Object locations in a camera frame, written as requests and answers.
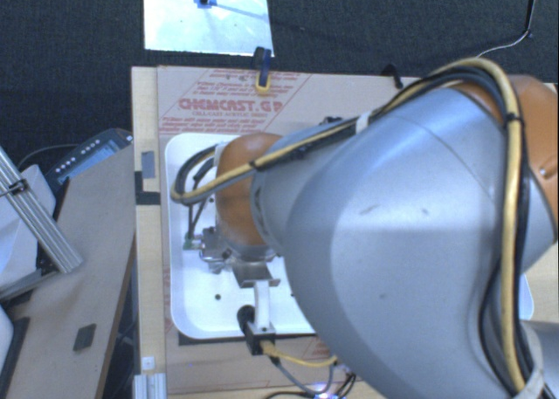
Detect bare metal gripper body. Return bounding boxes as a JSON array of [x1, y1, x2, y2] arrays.
[[199, 226, 287, 290]]

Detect white plastic tray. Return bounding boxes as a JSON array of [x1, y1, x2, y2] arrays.
[[164, 132, 316, 341]]

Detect brown cardboard board red print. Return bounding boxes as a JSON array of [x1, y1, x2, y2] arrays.
[[155, 65, 559, 396]]

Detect black cylinder on white bracket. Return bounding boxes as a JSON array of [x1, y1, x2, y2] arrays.
[[236, 279, 278, 356]]

